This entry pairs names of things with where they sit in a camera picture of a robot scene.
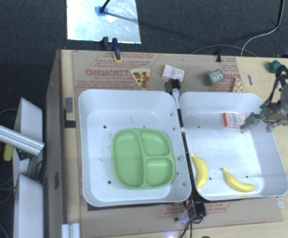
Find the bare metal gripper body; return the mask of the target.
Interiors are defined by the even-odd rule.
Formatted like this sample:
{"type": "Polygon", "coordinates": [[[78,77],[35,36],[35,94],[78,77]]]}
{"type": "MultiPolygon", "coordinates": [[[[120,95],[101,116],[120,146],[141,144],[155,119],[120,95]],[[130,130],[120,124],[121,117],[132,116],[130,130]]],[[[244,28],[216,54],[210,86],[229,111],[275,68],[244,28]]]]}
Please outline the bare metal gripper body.
{"type": "Polygon", "coordinates": [[[288,126],[288,104],[271,103],[260,111],[261,119],[264,123],[273,123],[277,126],[288,126]]]}

